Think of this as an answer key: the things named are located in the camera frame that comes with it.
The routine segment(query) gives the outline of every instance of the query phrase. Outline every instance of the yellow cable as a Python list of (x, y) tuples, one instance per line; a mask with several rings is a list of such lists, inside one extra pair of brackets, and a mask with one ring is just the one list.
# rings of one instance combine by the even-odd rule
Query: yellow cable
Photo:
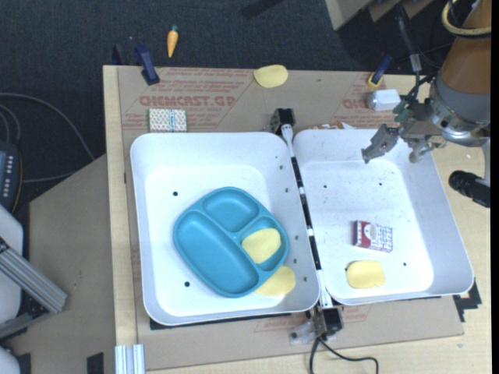
[(452, 5), (455, 4), (457, 1), (458, 0), (449, 1), (442, 10), (442, 24), (445, 26), (445, 29), (447, 29), (449, 32), (451, 32), (456, 36), (463, 36), (463, 37), (479, 37), (482, 35), (492, 33), (492, 25), (477, 29), (465, 29), (452, 25), (448, 20), (448, 14), (449, 11), (451, 10)]

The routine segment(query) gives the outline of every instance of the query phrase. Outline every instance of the orange carrot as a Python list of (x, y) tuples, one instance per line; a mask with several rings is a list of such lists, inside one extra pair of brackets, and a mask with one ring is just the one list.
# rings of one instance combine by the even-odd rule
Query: orange carrot
[(173, 25), (172, 30), (168, 32), (168, 36), (166, 37), (166, 48), (168, 49), (168, 58), (172, 57), (173, 51), (175, 50), (175, 46), (177, 45), (178, 40), (179, 40), (179, 32), (177, 31), (177, 26)]

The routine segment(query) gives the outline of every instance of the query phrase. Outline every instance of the yellow object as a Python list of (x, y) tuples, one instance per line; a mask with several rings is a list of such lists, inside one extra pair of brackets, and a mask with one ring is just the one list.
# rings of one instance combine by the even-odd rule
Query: yellow object
[(242, 240), (241, 246), (256, 263), (265, 262), (281, 246), (281, 235), (275, 228), (263, 228)]
[(346, 269), (346, 280), (352, 288), (374, 288), (384, 284), (383, 267), (376, 260), (357, 260)]
[(281, 266), (255, 292), (263, 296), (279, 296), (288, 294), (296, 284), (295, 273), (290, 267)]
[(255, 80), (263, 87), (276, 87), (288, 79), (288, 70), (283, 65), (269, 65), (253, 72)]
[(172, 30), (168, 32), (166, 37), (166, 49), (168, 50), (168, 58), (173, 56), (173, 51), (177, 46), (177, 41), (179, 41), (179, 32), (176, 25), (172, 26)]

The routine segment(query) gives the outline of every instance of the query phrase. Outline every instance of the small red and white box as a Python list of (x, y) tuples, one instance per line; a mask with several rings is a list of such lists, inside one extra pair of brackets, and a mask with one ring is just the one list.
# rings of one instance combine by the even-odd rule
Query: small red and white box
[(356, 221), (353, 245), (391, 252), (393, 249), (393, 228), (368, 221)]

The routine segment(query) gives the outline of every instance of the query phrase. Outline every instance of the blue plate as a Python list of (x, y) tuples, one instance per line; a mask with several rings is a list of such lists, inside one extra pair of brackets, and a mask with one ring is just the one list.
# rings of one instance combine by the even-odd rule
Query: blue plate
[[(255, 231), (274, 228), (278, 250), (255, 263), (241, 246)], [(236, 298), (262, 285), (288, 255), (284, 228), (248, 192), (235, 187), (214, 190), (185, 210), (173, 227), (173, 242), (191, 269), (219, 294)]]

